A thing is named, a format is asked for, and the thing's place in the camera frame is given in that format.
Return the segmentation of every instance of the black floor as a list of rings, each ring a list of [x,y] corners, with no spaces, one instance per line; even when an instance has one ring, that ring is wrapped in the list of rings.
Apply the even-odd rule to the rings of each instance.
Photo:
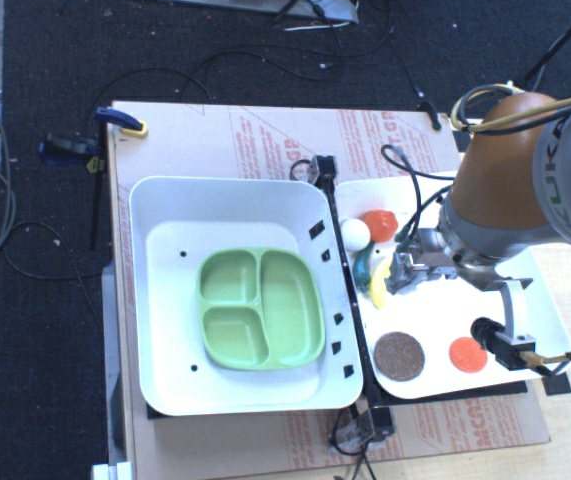
[[[285,32],[309,20],[270,24],[156,1],[5,0],[3,122],[16,222],[30,222],[10,236],[9,257],[50,278],[75,277],[68,251],[81,274],[109,262],[107,191],[92,251],[93,177],[38,155],[49,132],[93,135],[96,104],[414,110],[418,88],[449,112],[473,87],[522,80],[571,27],[571,0],[362,0],[359,17],[358,26]],[[538,90],[571,96],[571,40]],[[89,478],[106,462],[100,312],[100,277],[33,279],[0,255],[0,480]]]

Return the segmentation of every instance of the red object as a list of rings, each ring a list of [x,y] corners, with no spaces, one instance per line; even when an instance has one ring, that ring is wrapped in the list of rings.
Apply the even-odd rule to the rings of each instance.
[[[387,242],[394,238],[398,229],[396,215],[388,210],[373,210],[363,218],[374,242]]]
[[[464,336],[449,346],[452,364],[465,373],[480,372],[487,364],[487,351],[474,338]]]

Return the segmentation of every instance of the red tomato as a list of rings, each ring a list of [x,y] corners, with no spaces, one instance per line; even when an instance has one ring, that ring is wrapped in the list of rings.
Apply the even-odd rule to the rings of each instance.
[[[387,242],[394,238],[398,229],[398,221],[393,212],[387,210],[373,210],[363,218],[369,228],[374,242]]]

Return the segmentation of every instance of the yellow banana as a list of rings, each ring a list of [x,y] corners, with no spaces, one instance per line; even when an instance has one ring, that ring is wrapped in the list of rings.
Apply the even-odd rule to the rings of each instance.
[[[385,307],[389,301],[390,293],[385,286],[385,278],[389,277],[389,267],[392,264],[392,258],[383,258],[372,273],[372,280],[369,283],[369,296],[378,309]]]

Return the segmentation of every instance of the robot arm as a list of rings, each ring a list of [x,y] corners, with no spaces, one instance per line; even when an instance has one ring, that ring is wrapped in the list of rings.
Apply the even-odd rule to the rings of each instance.
[[[513,94],[483,123],[553,102],[543,94]],[[419,229],[398,245],[386,279],[392,294],[442,276],[500,291],[505,325],[479,319],[471,333],[509,370],[530,367],[524,353],[535,350],[522,294],[531,279],[503,278],[496,266],[532,245],[571,244],[571,112],[551,116],[544,125],[534,126],[536,118],[530,117],[508,124],[505,133],[475,134],[443,199],[437,227]]]

